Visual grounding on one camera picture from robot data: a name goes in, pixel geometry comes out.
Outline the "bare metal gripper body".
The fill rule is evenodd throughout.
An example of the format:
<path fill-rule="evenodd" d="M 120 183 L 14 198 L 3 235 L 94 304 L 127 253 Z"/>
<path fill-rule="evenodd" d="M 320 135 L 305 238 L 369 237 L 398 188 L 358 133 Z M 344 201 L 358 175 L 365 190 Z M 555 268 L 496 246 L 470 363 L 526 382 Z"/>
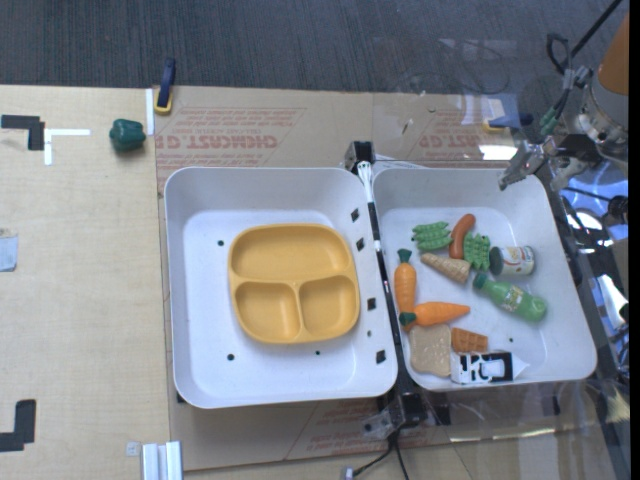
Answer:
<path fill-rule="evenodd" d="M 604 115 L 561 117 L 543 143 L 550 157 L 571 157 L 595 165 L 610 161 L 628 167 L 628 130 Z"/>

